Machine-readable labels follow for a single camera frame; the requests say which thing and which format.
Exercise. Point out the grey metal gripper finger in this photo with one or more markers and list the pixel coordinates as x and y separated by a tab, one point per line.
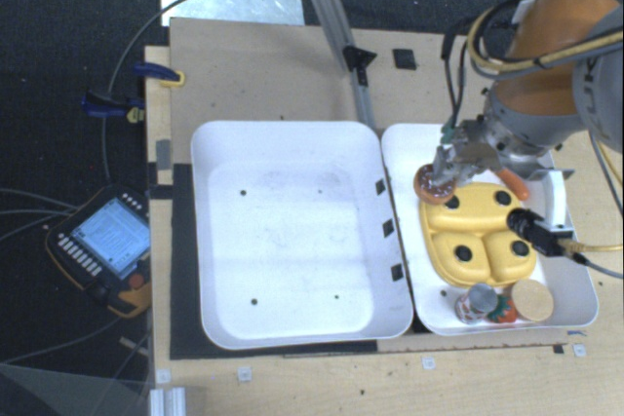
443	168
465	174

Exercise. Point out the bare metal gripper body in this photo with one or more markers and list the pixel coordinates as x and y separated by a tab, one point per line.
480	148

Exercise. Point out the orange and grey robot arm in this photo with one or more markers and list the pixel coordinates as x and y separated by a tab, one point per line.
560	29

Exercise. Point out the brown sprinkled doughnut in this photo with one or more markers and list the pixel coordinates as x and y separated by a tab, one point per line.
431	192

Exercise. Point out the yellow divided plate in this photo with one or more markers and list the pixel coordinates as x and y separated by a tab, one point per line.
473	224

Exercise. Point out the orange carrot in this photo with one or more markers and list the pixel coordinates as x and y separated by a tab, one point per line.
517	185

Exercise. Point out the red and white can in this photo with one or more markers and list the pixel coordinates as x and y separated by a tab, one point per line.
475	304

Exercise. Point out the red and green strawberry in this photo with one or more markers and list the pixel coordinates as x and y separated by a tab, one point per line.
503	311

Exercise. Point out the tan round biscuit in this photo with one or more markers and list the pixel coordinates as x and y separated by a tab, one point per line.
532	299

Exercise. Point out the white plastic tray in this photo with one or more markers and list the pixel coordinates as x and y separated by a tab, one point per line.
570	297
292	238

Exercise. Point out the brown cardboard board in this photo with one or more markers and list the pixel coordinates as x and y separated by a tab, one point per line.
273	73

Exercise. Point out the black cylinder on white bracket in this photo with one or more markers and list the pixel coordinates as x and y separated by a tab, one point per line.
534	229

